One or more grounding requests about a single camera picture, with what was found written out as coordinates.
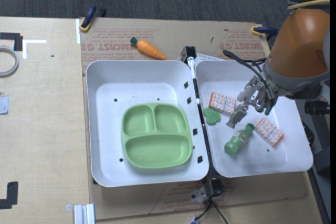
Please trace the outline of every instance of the toy bottle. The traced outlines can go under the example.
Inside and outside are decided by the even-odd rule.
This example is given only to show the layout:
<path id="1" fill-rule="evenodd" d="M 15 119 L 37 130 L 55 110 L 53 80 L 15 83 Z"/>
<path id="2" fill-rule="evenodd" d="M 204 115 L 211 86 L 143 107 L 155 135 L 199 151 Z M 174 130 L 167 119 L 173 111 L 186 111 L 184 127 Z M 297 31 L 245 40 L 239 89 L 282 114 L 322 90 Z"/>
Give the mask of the toy bottle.
<path id="1" fill-rule="evenodd" d="M 225 144 L 224 150 L 229 155 L 236 155 L 238 151 L 246 144 L 254 126 L 248 123 L 243 130 L 235 133 L 231 139 Z"/>

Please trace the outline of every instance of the white bracket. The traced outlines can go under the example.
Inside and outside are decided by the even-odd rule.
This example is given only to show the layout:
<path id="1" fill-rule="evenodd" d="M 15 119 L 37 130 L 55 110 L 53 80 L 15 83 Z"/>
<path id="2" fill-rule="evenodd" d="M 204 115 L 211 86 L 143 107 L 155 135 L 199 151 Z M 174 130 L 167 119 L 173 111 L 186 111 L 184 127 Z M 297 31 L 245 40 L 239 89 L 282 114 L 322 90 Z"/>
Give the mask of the white bracket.
<path id="1" fill-rule="evenodd" d="M 73 216 L 73 224 L 95 224 L 94 204 L 75 205 Z"/>

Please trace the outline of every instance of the table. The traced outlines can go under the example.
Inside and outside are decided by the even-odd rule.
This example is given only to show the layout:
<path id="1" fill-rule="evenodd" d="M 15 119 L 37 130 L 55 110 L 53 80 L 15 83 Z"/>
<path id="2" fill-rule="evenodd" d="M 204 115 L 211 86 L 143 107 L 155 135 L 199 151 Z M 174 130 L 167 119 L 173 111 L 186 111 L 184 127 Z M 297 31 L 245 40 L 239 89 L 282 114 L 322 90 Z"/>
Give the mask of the table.
<path id="1" fill-rule="evenodd" d="M 6 198 L 7 184 L 18 182 L 17 204 L 0 210 L 2 223 L 72 223 L 73 205 L 90 203 L 85 61 L 82 66 L 83 36 L 79 37 L 77 29 L 76 19 L 0 18 L 0 32 L 20 33 L 27 41 L 24 51 L 17 52 L 18 70 L 0 78 L 0 93 L 9 96 L 8 114 L 0 115 L 0 200 Z M 11 46 L 9 42 L 0 44 Z M 168 57 L 176 57 L 176 52 L 170 51 Z M 5 65 L 3 59 L 0 54 L 0 68 Z M 304 197 L 230 205 L 220 210 L 229 223 L 322 223 L 308 175 L 300 175 Z M 188 223 L 201 212 L 203 209 L 99 222 Z M 214 208 L 201 221 L 223 222 Z"/>

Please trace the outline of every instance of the black wire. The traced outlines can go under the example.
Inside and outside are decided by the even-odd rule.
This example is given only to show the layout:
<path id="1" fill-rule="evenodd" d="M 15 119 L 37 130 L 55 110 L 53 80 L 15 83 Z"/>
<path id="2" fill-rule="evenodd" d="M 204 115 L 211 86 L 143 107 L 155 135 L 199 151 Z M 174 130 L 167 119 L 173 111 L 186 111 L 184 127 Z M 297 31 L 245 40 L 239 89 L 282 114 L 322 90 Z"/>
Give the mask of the black wire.
<path id="1" fill-rule="evenodd" d="M 212 200 L 212 198 L 210 198 L 209 200 L 209 204 L 206 207 L 205 211 L 200 214 L 198 217 L 195 217 L 194 220 L 199 220 L 205 213 L 208 212 L 208 210 L 211 208 L 211 205 L 214 205 L 214 207 L 216 208 L 217 212 L 220 214 L 220 216 L 224 219 L 225 223 L 228 224 L 227 220 L 225 219 L 224 215 L 222 214 L 222 212 L 219 210 L 219 208 L 217 207 L 217 205 L 215 204 L 215 202 Z"/>
<path id="2" fill-rule="evenodd" d="M 230 57 L 231 59 L 233 60 L 236 60 L 238 63 L 240 63 L 241 65 L 251 69 L 258 77 L 259 79 L 261 80 L 261 82 L 264 84 L 265 88 L 270 92 L 270 88 L 267 84 L 267 82 L 264 80 L 264 78 L 252 67 L 250 66 L 246 60 L 243 60 L 242 58 L 239 58 L 238 56 L 236 56 L 234 53 L 228 51 L 228 50 L 223 50 L 223 53 L 224 55 L 226 55 L 227 57 Z M 270 101 L 270 107 L 272 108 L 273 107 L 273 99 L 269 99 L 268 98 L 268 95 L 266 94 L 266 99 Z"/>
<path id="3" fill-rule="evenodd" d="M 244 59 L 242 59 L 244 62 L 255 62 L 255 63 L 257 63 L 257 62 L 260 62 L 260 63 L 263 63 L 263 62 L 265 62 L 266 61 L 266 59 L 267 58 L 261 58 L 261 59 L 258 59 L 258 60 L 244 60 Z"/>
<path id="4" fill-rule="evenodd" d="M 213 202 L 214 207 L 216 208 L 217 212 L 220 214 L 220 216 L 224 219 L 226 224 L 229 224 L 225 217 L 223 216 L 222 212 L 219 210 L 219 208 L 216 206 L 215 202 Z"/>
<path id="5" fill-rule="evenodd" d="M 255 62 L 252 63 L 253 66 L 255 66 L 255 67 L 258 68 L 259 72 L 262 72 L 262 70 L 261 70 L 261 68 L 260 68 L 260 66 L 259 66 L 260 64 L 261 64 L 261 63 L 255 63 Z"/>
<path id="6" fill-rule="evenodd" d="M 207 213 L 208 210 L 210 209 L 210 207 L 211 207 L 212 204 L 213 204 L 213 201 L 212 201 L 212 199 L 210 199 L 210 200 L 209 200 L 209 204 L 208 204 L 208 206 L 206 207 L 205 211 L 204 211 L 202 214 L 200 214 L 198 217 L 195 217 L 194 220 L 199 220 L 205 213 Z"/>

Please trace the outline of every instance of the green plate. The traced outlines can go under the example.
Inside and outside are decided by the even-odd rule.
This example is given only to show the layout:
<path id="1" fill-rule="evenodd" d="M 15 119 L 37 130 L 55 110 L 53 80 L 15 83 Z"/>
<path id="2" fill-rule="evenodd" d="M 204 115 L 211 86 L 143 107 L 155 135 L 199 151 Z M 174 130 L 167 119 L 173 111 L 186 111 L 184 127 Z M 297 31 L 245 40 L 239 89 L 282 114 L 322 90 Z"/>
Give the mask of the green plate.
<path id="1" fill-rule="evenodd" d="M 192 142 L 187 119 L 171 104 L 148 103 L 128 108 L 122 117 L 127 160 L 139 168 L 168 168 L 185 163 Z"/>

